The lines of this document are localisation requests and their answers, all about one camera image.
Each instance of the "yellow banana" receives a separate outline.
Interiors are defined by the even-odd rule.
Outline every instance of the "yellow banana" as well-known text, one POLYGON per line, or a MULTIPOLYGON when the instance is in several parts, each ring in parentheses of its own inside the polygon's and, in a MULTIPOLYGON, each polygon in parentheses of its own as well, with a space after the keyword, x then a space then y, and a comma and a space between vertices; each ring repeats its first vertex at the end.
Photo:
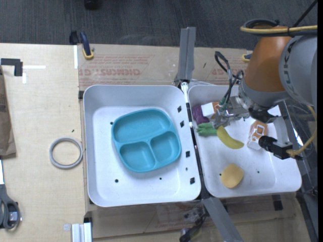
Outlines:
POLYGON ((244 144, 236 139, 233 139, 223 126, 219 126, 217 129, 219 139, 231 149, 240 149, 244 144))

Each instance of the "blue plate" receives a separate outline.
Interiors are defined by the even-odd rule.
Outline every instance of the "blue plate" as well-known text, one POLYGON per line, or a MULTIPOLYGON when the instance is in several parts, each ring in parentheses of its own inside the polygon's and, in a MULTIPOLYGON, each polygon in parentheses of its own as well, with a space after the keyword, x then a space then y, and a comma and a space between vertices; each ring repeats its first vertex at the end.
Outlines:
POLYGON ((112 140, 124 165, 147 172, 174 162, 181 143, 170 118, 156 108, 135 111, 117 118, 112 140))

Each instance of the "dark floor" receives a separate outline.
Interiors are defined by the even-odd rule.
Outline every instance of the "dark floor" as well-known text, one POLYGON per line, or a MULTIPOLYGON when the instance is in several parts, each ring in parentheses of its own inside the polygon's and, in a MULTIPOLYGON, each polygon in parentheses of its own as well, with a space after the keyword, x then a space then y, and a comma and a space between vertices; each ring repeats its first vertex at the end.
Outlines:
MULTIPOLYGON (((314 0, 0 0, 0 42, 69 44, 72 30, 91 43, 179 46, 180 29, 196 26, 196 46, 253 49, 239 30, 254 18, 293 25, 314 0)), ((317 5, 300 26, 317 24, 317 5)))

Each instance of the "gray ring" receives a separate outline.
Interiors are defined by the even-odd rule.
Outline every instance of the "gray ring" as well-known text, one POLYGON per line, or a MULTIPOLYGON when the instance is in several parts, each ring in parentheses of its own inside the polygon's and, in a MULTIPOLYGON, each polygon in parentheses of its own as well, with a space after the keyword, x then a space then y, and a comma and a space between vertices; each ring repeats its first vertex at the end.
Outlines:
POLYGON ((76 139, 71 138, 71 137, 58 138, 55 141, 53 141, 53 143, 51 144, 51 146, 49 148, 49 159, 52 162, 52 164, 55 167, 58 167, 58 168, 69 169, 69 168, 75 167, 77 164, 79 164, 81 162, 82 158, 83 158, 83 150, 82 150, 81 143, 79 141, 77 141, 76 139), (58 163, 57 161, 54 160, 54 158, 52 156, 52 151, 53 151, 54 147, 60 142, 72 142, 79 148, 80 155, 79 155, 79 158, 74 163, 64 165, 64 164, 60 164, 60 163, 58 163))

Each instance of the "black scissors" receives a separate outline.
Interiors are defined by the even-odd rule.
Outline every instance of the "black scissors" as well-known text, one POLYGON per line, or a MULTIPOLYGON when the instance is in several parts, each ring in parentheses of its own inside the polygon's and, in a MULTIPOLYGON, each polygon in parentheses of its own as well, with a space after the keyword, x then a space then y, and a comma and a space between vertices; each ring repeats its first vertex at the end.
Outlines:
POLYGON ((5 229, 12 229, 16 227, 19 222, 20 210, 18 204, 7 195, 0 156, 0 227, 2 225, 5 229))

